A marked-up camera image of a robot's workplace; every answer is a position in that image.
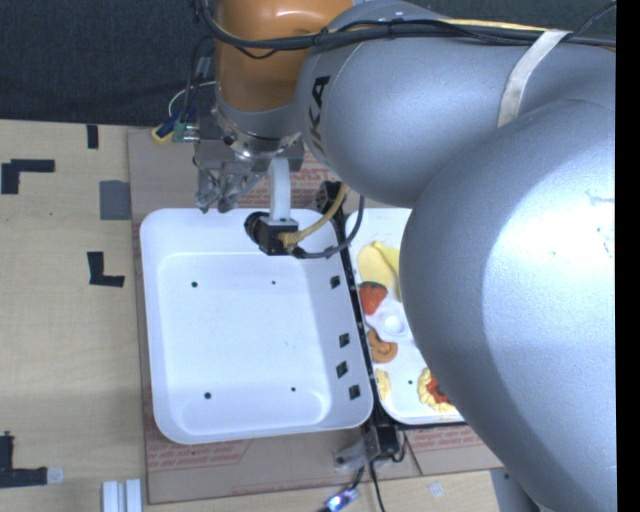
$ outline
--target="white wire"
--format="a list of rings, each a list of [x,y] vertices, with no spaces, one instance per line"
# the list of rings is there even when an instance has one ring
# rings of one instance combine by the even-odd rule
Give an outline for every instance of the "white wire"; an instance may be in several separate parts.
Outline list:
[[[211,82],[204,82],[203,84],[200,84],[200,87],[205,87],[207,85],[215,85],[215,84],[216,84],[216,81],[212,80]],[[173,115],[173,104],[185,92],[186,92],[186,89],[182,89],[181,91],[178,91],[173,98],[171,98],[171,101],[169,102],[169,117],[171,117]]]

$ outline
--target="wooden tabletop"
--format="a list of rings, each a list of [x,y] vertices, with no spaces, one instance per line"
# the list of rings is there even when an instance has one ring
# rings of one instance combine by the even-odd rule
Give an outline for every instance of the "wooden tabletop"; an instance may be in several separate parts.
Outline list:
[[[16,468],[61,467],[64,482],[0,489],[4,511],[99,511],[103,481],[145,481],[131,222],[100,218],[99,184],[128,181],[127,128],[0,121],[0,162],[54,159],[0,195],[0,432]],[[124,286],[91,286],[87,253]],[[433,493],[438,482],[444,494]],[[347,510],[379,510],[371,484]],[[321,510],[337,488],[238,496],[152,511]],[[494,512],[487,471],[386,481],[387,511]]]

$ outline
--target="black hole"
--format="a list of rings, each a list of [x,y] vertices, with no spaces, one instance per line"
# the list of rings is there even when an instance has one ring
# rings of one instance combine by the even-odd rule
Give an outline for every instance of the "black hole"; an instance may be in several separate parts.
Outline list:
[[[338,374],[338,378],[342,377],[348,371],[349,367],[347,366],[346,361],[342,361],[338,366],[336,366],[336,373]]]
[[[360,386],[358,386],[357,384],[355,386],[351,386],[349,388],[349,398],[351,398],[351,400],[355,400],[359,396],[360,396]]]

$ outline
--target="white tray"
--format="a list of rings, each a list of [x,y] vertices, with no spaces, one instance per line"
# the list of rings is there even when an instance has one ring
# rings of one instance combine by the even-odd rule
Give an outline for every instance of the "white tray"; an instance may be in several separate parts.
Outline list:
[[[371,414],[340,258],[267,257],[244,230],[252,211],[167,209],[142,224],[153,410],[178,443],[351,428]],[[292,217],[304,228],[319,215]],[[302,245],[335,244],[325,225]]]
[[[410,213],[411,210],[405,208],[369,208],[365,210],[358,234],[349,247],[354,278],[357,284],[362,282],[357,264],[359,252],[363,247],[375,241],[400,249],[402,234]],[[356,214],[354,213],[347,219],[347,233],[351,232],[355,224],[355,218]],[[383,408],[393,419],[407,425],[463,422],[464,420],[457,410],[440,413],[429,405],[420,402],[417,387],[418,379],[427,364],[415,344],[404,314],[404,308],[402,303],[397,300],[394,290],[389,290],[389,295],[380,304],[376,315],[384,308],[393,309],[394,315],[397,315],[400,322],[403,323],[404,330],[400,335],[385,335],[380,332],[381,338],[385,341],[398,343],[398,355],[392,361],[389,363],[373,363],[374,369],[379,368],[386,371],[391,381],[391,394],[385,401],[381,401]],[[382,319],[377,319],[378,322],[376,322],[376,319],[366,317],[364,313],[363,318],[365,319],[365,329],[367,331],[374,323],[376,323],[376,326],[384,325],[384,322],[378,323]]]

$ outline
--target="cardboard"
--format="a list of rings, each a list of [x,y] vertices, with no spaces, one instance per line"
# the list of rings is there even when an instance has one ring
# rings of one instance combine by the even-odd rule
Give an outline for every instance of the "cardboard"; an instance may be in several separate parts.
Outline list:
[[[152,411],[149,354],[139,230],[144,217],[160,208],[193,208],[197,169],[191,144],[157,145],[149,130],[129,129],[128,152],[133,223],[134,268],[141,354],[147,490],[151,504],[257,494],[290,489],[346,485],[354,474],[334,468],[333,454],[360,438],[360,429],[179,445],[158,430]],[[337,177],[305,153],[301,171],[292,176],[292,207],[311,207],[325,180]],[[346,209],[357,205],[350,194]],[[240,206],[265,208],[265,179]],[[500,461],[467,426],[410,430],[402,463],[379,468],[380,479],[474,471],[501,467]]]

